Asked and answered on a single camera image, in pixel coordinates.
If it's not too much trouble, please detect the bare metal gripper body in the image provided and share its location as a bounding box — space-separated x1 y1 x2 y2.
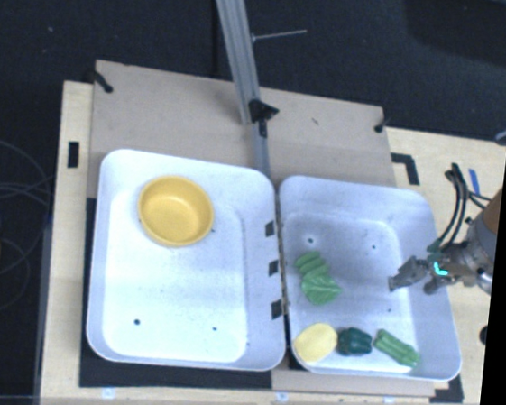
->
424 238 498 296

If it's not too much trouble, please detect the white plastic tray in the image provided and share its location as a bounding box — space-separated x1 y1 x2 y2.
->
78 145 308 381
257 172 483 391

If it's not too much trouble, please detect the green toy bean bunch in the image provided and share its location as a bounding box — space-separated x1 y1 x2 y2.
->
370 327 424 369

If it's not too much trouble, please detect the dark green toy bell pepper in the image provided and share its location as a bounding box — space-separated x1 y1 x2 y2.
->
335 325 375 359

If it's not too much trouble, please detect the green toy lettuce leaf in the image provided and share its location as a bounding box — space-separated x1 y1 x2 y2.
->
298 270 345 309

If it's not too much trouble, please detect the green toy okra bunch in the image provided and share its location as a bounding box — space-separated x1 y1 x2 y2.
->
292 247 333 280

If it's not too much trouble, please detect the yellow toy lemon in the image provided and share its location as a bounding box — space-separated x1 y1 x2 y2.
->
291 319 341 368

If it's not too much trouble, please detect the thin black and white rod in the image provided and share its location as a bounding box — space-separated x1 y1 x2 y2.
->
233 119 313 327

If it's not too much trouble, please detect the yellow bowl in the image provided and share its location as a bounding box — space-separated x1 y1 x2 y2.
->
133 170 220 253

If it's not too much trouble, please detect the brown cardboard board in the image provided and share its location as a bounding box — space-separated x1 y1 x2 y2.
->
60 59 471 405

